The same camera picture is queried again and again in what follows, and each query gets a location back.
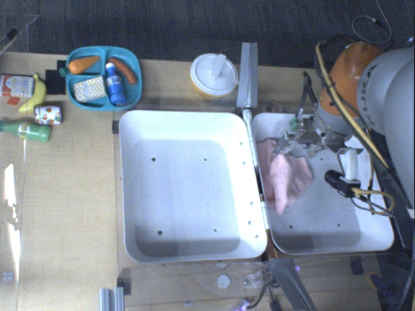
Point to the brown sausage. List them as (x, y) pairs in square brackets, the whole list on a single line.
[(124, 70)]

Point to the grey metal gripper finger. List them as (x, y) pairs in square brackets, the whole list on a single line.
[(282, 146), (303, 153)]

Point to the yellow patterned packet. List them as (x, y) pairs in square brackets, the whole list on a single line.
[(89, 89)]

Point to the black cylinder on white bracket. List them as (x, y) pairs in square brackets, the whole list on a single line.
[(349, 173)]

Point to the yellow banana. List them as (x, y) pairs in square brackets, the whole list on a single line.
[(37, 94)]

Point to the pink cloth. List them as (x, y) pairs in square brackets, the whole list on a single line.
[(285, 177)]

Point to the blue bottle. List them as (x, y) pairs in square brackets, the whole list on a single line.
[(115, 87)]

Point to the yellow cup with white lid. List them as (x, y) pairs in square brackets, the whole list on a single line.
[(212, 76)]

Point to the green bottle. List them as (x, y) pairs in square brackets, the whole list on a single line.
[(32, 132)]

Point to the white plastic tray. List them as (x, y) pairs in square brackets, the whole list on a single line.
[(188, 190), (324, 219)]

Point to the blue divided plate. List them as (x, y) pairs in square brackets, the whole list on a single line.
[(129, 96)]

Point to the orange carrot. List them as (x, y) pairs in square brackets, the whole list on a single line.
[(82, 64)]

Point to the white and orange carton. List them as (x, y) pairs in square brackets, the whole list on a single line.
[(16, 86)]

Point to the white can with orange print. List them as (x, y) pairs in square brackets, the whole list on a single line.
[(47, 115)]

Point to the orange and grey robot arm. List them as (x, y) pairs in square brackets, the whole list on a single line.
[(386, 89)]

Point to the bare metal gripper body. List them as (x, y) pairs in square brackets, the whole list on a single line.
[(313, 138)]

